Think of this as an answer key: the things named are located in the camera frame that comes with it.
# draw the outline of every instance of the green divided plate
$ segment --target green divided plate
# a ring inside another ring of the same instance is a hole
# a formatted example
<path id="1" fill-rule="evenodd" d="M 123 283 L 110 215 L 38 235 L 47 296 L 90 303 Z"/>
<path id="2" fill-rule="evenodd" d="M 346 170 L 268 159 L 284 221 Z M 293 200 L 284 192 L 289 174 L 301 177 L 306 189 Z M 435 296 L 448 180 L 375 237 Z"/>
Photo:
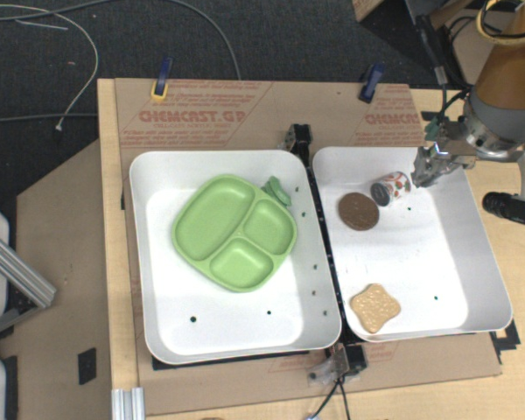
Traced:
<path id="1" fill-rule="evenodd" d="M 227 174 L 207 181 L 187 201 L 171 229 L 175 249 L 193 267 L 239 292 L 265 284 L 291 252 L 297 234 L 284 197 L 275 199 Z"/>

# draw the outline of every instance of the blue and yellow clamp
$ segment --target blue and yellow clamp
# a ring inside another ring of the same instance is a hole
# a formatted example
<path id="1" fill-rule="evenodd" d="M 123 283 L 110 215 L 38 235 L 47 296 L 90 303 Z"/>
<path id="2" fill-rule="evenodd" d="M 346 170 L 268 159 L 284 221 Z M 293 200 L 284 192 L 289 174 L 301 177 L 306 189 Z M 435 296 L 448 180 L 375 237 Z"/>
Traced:
<path id="1" fill-rule="evenodd" d="M 167 89 L 169 88 L 169 74 L 172 71 L 173 58 L 171 56 L 164 56 L 159 70 L 159 76 L 151 86 L 150 96 L 153 100 L 162 101 L 167 96 Z"/>
<path id="2" fill-rule="evenodd" d="M 373 64 L 361 77 L 360 81 L 364 82 L 364 87 L 360 91 L 360 100 L 370 103 L 374 97 L 375 87 L 385 73 L 385 66 L 380 62 Z"/>

